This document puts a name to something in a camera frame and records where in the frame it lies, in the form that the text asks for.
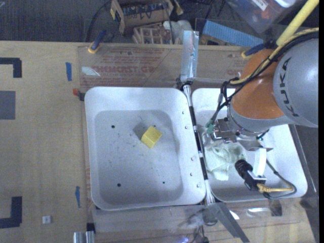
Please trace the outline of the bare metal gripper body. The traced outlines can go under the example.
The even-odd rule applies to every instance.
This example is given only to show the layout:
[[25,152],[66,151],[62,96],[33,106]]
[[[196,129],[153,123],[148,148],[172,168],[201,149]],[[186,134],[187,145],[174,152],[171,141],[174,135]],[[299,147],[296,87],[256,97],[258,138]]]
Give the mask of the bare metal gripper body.
[[227,117],[216,121],[212,138],[214,140],[223,140],[225,143],[238,142],[247,151],[257,151],[261,148],[265,148],[266,151],[273,149],[260,143],[258,133],[251,133],[241,129],[240,126],[237,126],[234,121],[229,120]]

